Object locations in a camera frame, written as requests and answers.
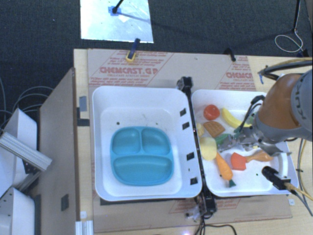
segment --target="red tomato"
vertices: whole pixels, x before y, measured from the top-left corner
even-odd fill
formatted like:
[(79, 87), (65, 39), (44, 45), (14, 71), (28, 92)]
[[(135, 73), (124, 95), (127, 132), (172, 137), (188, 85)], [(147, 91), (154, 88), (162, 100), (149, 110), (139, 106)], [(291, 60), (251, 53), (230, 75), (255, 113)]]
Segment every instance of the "red tomato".
[(207, 120), (214, 120), (220, 116), (220, 110), (215, 105), (210, 104), (204, 109), (203, 115)]

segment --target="black connector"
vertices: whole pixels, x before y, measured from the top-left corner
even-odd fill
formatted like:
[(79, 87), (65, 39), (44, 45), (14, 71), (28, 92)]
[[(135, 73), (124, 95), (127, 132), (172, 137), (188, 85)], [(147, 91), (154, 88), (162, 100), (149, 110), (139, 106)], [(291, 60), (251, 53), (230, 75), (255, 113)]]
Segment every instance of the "black connector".
[(279, 190), (286, 190), (285, 183), (290, 183), (291, 179), (287, 177), (282, 177), (279, 175), (278, 171), (272, 167), (265, 166), (262, 169), (262, 174), (267, 180), (271, 181), (273, 185)]

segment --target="dark floor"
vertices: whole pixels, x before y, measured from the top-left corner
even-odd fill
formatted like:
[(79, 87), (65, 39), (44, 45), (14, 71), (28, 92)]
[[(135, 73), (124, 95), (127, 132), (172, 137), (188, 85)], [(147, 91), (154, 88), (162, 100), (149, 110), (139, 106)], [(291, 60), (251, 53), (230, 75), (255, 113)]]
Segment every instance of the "dark floor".
[[(278, 34), (293, 36), (296, 0), (148, 1), (154, 44), (141, 44), (141, 50), (222, 54), (231, 47), (237, 55), (297, 55), (281, 51), (274, 43)], [(301, 5), (298, 33), (312, 56), (312, 32), (304, 0)], [(282, 45), (296, 49), (291, 42), (282, 41)], [(80, 0), (0, 0), (0, 77), (7, 110), (12, 111), (25, 89), (55, 87), (73, 66), (74, 48), (130, 46), (82, 40)], [(28, 99), (22, 103), (30, 104)]]

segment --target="blue divided dish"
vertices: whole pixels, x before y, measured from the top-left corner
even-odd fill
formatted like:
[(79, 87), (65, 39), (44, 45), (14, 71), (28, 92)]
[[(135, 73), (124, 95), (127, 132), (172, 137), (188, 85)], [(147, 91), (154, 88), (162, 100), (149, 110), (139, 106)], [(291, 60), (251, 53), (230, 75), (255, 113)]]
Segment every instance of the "blue divided dish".
[(120, 182), (154, 186), (173, 175), (173, 152), (167, 135), (153, 127), (126, 127), (113, 134), (111, 166)]

